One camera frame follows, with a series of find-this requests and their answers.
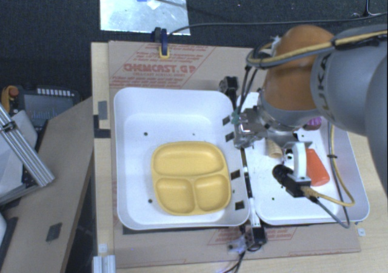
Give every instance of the yellow plate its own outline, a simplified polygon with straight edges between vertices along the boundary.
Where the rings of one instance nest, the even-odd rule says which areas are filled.
[[[151,170],[156,199],[170,214],[208,214],[229,204],[229,171],[213,144],[180,141],[159,146]]]

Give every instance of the red-orange object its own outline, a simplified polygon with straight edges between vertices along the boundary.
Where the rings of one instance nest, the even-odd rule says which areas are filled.
[[[328,183],[330,181],[330,176],[315,150],[306,149],[306,156],[307,176],[311,179],[311,185],[313,187],[318,187]]]

